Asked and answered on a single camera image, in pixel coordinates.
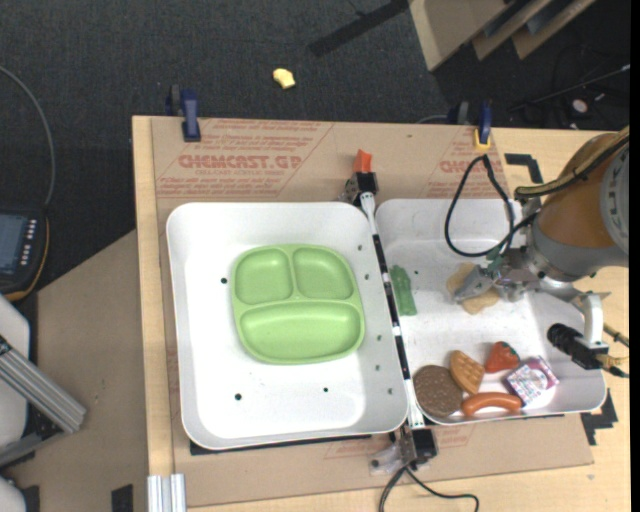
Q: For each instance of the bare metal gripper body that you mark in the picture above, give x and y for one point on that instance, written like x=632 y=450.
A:
x=520 y=270

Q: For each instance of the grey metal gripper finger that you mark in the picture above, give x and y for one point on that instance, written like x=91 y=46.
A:
x=512 y=292
x=475 y=286

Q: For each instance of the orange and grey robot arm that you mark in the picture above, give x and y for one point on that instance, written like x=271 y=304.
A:
x=575 y=220

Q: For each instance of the tan toy bread slice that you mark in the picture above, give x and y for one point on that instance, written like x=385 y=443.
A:
x=480 y=305

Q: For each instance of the white plastic tray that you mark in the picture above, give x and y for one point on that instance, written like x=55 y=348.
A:
x=440 y=335
x=280 y=410

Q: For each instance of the red toy strawberry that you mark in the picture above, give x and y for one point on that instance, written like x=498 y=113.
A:
x=501 y=359

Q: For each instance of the light green toy vegetable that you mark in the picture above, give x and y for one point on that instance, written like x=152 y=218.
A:
x=404 y=295

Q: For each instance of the orange toy waffle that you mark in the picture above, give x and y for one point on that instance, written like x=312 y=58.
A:
x=467 y=372

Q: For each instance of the thin black and white rod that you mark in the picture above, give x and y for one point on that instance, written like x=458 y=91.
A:
x=395 y=325

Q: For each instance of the pink and white packet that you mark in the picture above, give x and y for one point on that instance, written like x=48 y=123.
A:
x=531 y=381

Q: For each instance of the orange toy sausage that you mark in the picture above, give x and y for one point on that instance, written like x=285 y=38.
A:
x=492 y=402

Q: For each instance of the brown round toy biscuit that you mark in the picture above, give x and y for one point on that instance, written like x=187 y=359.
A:
x=436 y=392

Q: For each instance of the green divided plate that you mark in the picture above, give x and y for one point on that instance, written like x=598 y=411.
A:
x=300 y=330

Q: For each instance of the brown cardboard board red print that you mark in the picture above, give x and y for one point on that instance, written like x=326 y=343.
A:
x=300 y=150

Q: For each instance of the yellow toy piece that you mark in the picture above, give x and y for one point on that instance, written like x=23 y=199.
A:
x=284 y=78

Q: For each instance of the black cylinder on white bracket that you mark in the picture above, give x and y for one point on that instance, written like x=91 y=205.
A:
x=570 y=341

